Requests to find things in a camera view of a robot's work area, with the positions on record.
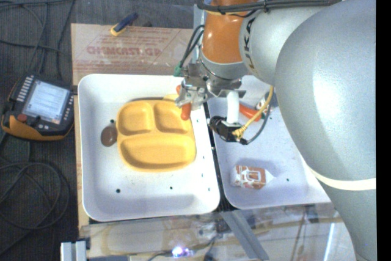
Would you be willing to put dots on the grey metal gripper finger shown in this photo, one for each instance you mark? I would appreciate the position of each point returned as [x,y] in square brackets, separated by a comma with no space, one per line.
[199,99]
[182,97]

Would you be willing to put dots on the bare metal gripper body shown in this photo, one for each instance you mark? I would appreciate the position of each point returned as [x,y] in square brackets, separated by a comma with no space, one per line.
[198,78]

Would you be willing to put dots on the orange sausage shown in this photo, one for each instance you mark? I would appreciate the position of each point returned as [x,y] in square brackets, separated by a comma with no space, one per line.
[185,113]

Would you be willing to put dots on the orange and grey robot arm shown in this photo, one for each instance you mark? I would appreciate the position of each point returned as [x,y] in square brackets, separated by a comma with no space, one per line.
[320,85]

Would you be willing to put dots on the orange carrot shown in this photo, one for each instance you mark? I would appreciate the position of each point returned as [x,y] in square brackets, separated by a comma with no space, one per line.
[249,112]

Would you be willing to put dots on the yellow divided plate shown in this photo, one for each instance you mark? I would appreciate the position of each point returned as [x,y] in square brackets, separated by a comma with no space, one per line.
[155,143]

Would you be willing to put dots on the white and orange can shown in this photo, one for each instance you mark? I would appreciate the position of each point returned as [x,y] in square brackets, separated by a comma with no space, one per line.
[263,104]

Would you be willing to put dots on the brown cardboard board, red print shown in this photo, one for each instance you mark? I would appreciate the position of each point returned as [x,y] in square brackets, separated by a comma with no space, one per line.
[122,52]

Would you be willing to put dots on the brown round biscuit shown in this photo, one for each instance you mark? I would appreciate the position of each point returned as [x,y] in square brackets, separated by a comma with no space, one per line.
[108,136]

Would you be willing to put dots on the orange and white carton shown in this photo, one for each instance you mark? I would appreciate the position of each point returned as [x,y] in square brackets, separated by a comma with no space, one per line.
[249,177]

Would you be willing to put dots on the white plastic tray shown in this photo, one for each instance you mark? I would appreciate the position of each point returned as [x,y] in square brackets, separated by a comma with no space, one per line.
[152,195]
[275,159]

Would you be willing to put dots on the black cylinder on white bracket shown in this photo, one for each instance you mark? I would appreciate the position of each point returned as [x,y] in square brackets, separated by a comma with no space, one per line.
[226,130]

